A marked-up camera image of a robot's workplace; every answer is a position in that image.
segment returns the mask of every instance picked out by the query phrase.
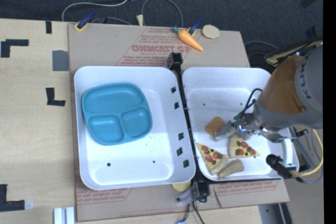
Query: cardboard box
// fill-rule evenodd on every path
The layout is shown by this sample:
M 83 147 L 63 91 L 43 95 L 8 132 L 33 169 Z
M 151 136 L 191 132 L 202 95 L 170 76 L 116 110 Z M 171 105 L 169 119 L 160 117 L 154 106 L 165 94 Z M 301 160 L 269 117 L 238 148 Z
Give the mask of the cardboard box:
M 184 212 L 176 205 L 178 192 L 171 185 L 92 190 L 81 181 L 78 163 L 76 106 L 73 76 L 83 66 L 165 66 L 171 52 L 183 56 L 182 71 L 189 67 L 249 67 L 239 32 L 220 31 L 208 39 L 197 31 L 204 48 L 195 50 L 166 27 L 93 25 L 78 33 L 68 25 L 71 76 L 72 127 L 75 153 L 77 221 Z M 287 202 L 283 179 L 210 185 L 211 195 L 199 210 Z

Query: light wood surface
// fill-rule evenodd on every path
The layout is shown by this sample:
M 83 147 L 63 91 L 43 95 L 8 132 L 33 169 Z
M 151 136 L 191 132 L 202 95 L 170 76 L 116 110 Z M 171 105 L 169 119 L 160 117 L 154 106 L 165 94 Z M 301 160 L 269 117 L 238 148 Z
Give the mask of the light wood surface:
M 0 40 L 29 39 L 28 47 L 12 46 L 0 58 L 0 184 L 7 200 L 31 200 L 33 209 L 0 212 L 0 223 L 52 223 L 52 210 L 75 206 L 70 76 L 53 71 L 52 51 L 68 51 L 67 24 L 0 19 Z M 55 88 L 47 105 L 45 88 Z M 204 210 L 205 223 L 261 223 L 257 206 Z M 176 223 L 183 214 L 111 219 L 85 223 Z M 192 212 L 187 223 L 201 223 Z

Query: orange carrot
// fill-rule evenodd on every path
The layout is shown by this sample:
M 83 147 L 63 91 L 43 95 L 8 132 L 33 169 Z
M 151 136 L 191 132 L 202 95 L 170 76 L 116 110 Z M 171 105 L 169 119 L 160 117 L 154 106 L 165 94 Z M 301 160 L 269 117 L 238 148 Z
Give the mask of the orange carrot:
M 198 41 L 187 32 L 187 30 L 185 29 L 179 30 L 177 27 L 174 27 L 173 31 L 177 33 L 178 38 L 182 40 L 184 43 L 188 44 L 189 46 L 197 50 L 200 50 L 200 51 L 204 50 L 201 44 L 199 44 Z

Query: yellow cable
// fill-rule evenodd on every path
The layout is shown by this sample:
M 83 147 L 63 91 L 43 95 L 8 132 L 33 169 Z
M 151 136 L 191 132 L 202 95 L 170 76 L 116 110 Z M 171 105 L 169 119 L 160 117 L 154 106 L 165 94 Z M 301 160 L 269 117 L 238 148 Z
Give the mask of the yellow cable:
M 294 178 L 296 178 L 296 177 L 302 177 L 302 176 L 309 176 L 309 175 L 315 173 L 316 171 L 318 171 L 321 168 L 322 164 L 323 164 L 323 144 L 322 144 L 322 141 L 321 141 L 321 139 L 320 139 L 317 131 L 315 129 L 312 129 L 312 130 L 313 130 L 313 133 L 314 133 L 315 137 L 317 138 L 317 140 L 318 140 L 318 142 L 320 144 L 320 147 L 321 147 L 321 155 L 322 155 L 321 161 L 320 161 L 319 165 L 316 166 L 313 170 L 310 170 L 310 171 L 307 171 L 307 172 L 300 172 L 299 173 L 299 172 L 297 172 L 295 170 L 290 171 L 290 174 Z

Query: toy pizza slice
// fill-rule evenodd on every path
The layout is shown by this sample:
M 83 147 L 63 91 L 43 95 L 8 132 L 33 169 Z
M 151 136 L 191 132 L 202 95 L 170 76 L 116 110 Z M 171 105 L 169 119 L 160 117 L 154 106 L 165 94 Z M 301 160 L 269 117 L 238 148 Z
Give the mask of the toy pizza slice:
M 233 134 L 229 138 L 228 153 L 230 158 L 260 156 L 259 152 L 252 148 L 246 141 L 240 139 L 236 134 Z
M 227 164 L 229 156 L 200 143 L 196 143 L 196 145 L 202 155 L 206 167 L 209 170 L 209 173 L 212 175 L 218 174 Z

